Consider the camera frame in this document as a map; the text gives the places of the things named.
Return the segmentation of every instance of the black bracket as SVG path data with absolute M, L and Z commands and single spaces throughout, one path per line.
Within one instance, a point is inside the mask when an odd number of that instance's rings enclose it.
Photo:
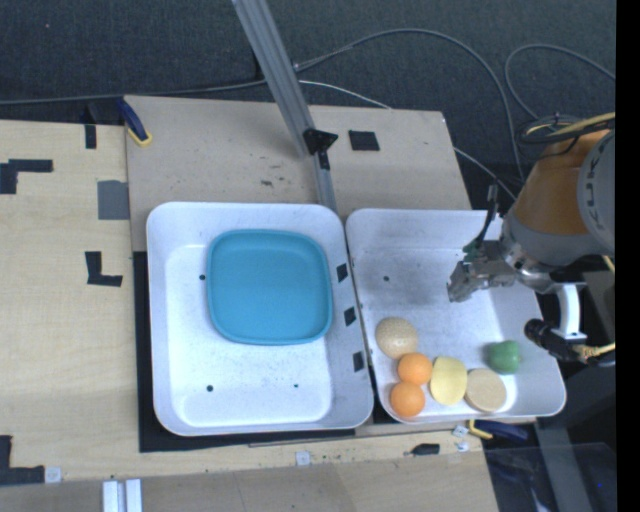
M 307 150 L 310 155 L 318 155 L 320 160 L 320 167 L 325 170 L 329 170 L 329 157 L 327 156 L 327 149 L 338 140 L 338 136 L 335 133 L 323 132 L 316 130 L 315 128 L 307 128 L 302 137 L 307 145 Z

